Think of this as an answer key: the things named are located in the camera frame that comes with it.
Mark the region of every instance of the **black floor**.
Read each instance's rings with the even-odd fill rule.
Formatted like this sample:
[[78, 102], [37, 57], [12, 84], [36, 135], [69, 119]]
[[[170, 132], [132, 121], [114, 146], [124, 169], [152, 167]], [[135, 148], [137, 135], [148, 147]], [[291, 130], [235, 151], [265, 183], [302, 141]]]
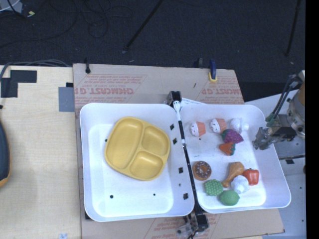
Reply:
[[244, 101], [280, 93], [305, 70], [306, 0], [162, 0], [130, 43], [160, 1], [21, 0], [13, 11], [0, 0], [0, 64], [192, 67], [202, 58], [208, 67], [213, 58], [235, 70]]

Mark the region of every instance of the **white cable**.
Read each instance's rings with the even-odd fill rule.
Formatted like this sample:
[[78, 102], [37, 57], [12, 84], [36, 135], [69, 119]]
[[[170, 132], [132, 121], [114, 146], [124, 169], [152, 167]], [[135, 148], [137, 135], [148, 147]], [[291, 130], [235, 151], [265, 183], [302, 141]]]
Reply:
[[[17, 0], [15, 3], [11, 4], [12, 7], [14, 7], [18, 2], [20, 2], [20, 0]], [[10, 9], [11, 7], [7, 7], [7, 8], [3, 8], [3, 9], [0, 9], [0, 11], [4, 11], [4, 10], [7, 10], [7, 9]]]

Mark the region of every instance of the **white tray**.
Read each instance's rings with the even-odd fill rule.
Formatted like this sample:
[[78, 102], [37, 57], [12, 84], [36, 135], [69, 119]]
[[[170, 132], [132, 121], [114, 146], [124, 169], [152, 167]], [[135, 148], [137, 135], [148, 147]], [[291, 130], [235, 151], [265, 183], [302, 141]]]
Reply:
[[[227, 156], [218, 148], [223, 143], [221, 135], [214, 133], [209, 125], [212, 119], [224, 119], [229, 128], [229, 122], [233, 118], [242, 118], [249, 124], [249, 129], [241, 133], [244, 141], [236, 144], [235, 153]], [[234, 206], [225, 206], [218, 197], [208, 196], [204, 191], [205, 181], [195, 179], [198, 202], [204, 210], [209, 213], [224, 213], [282, 208], [290, 203], [290, 191], [273, 144], [266, 150], [256, 150], [252, 144], [258, 128], [266, 127], [265, 117], [259, 108], [252, 105], [186, 105], [181, 109], [181, 120], [189, 161], [191, 165], [199, 160], [206, 161], [212, 168], [209, 179], [223, 181], [227, 177], [229, 164], [237, 161], [245, 169], [258, 169], [260, 172], [259, 183], [240, 194], [240, 199]], [[206, 133], [201, 137], [192, 136], [189, 130], [190, 125], [196, 121], [203, 122], [206, 126]]]
[[[154, 124], [171, 140], [166, 165], [154, 180], [131, 178], [113, 170], [105, 161], [105, 140], [116, 121], [126, 116]], [[194, 196], [176, 112], [172, 107], [164, 104], [91, 103], [81, 109], [80, 126], [84, 205], [91, 219], [106, 222], [184, 216], [192, 211]]]

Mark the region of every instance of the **light wood surface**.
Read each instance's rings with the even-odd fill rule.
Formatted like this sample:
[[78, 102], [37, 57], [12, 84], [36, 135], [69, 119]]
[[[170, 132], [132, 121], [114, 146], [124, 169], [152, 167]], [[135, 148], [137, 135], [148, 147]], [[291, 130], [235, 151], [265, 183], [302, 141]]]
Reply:
[[58, 88], [73, 82], [72, 68], [36, 70], [37, 83], [19, 83], [17, 98], [0, 98], [12, 167], [0, 188], [1, 239], [81, 238], [75, 114], [59, 112]]

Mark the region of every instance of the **yellow clip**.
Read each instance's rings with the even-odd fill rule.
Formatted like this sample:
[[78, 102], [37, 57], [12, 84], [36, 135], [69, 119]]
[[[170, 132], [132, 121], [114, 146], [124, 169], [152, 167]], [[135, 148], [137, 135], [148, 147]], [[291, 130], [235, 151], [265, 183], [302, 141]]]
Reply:
[[210, 82], [216, 82], [217, 81], [217, 76], [215, 77], [215, 79], [212, 79], [211, 78], [211, 73], [209, 72], [208, 73], [208, 79], [209, 79]]

